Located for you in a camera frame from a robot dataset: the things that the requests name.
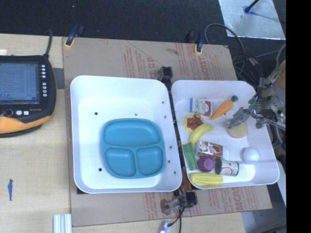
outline white ball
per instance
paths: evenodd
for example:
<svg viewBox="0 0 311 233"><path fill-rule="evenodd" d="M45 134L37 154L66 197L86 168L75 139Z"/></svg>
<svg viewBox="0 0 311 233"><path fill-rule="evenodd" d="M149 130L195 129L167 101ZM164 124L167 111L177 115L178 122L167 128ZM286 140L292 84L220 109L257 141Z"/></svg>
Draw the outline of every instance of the white ball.
<svg viewBox="0 0 311 233"><path fill-rule="evenodd" d="M244 150L243 158L247 164L256 164L259 161L259 153L256 149L248 147Z"/></svg>

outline screen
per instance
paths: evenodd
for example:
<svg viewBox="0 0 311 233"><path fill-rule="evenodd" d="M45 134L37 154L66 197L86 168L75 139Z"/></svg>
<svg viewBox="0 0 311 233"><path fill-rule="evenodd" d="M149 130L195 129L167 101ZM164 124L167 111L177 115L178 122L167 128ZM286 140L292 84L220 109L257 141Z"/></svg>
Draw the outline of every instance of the screen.
<svg viewBox="0 0 311 233"><path fill-rule="evenodd" d="M0 104L39 104L38 63L0 63Z"/></svg>

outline black floor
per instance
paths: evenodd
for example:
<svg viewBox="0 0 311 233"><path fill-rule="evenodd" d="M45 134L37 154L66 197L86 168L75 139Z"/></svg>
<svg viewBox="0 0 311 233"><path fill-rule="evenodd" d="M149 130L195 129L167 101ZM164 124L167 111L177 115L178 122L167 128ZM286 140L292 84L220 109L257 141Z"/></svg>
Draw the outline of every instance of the black floor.
<svg viewBox="0 0 311 233"><path fill-rule="evenodd" d="M286 0L273 0L286 35ZM0 0L0 33L43 35L51 29L67 36L73 25L84 26L82 37L184 42L189 31L198 34L211 23L223 24L218 0ZM213 44L228 45L240 54L236 39L225 28L210 31ZM278 51L285 40L242 38L255 56ZM267 77L276 53L259 58Z"/></svg>

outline carrot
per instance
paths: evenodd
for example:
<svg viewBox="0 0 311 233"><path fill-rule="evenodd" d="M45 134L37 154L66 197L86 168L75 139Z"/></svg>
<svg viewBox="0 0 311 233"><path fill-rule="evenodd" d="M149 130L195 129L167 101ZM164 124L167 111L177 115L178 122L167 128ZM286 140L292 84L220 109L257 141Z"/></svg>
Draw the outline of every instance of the carrot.
<svg viewBox="0 0 311 233"><path fill-rule="evenodd" d="M214 120L223 114L227 113L233 107L233 102L238 100L237 96L232 96L231 100L225 100L215 111L215 113L210 117L211 120Z"/></svg>

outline blue plate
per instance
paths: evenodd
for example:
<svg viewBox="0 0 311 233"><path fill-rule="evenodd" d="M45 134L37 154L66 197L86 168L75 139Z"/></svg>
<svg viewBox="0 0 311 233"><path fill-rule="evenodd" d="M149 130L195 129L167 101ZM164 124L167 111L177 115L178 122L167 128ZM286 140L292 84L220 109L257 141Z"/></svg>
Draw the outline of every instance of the blue plate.
<svg viewBox="0 0 311 233"><path fill-rule="evenodd" d="M146 178L159 174L165 164L164 141L150 120L124 118L107 122L102 150L108 171L119 178Z"/></svg>

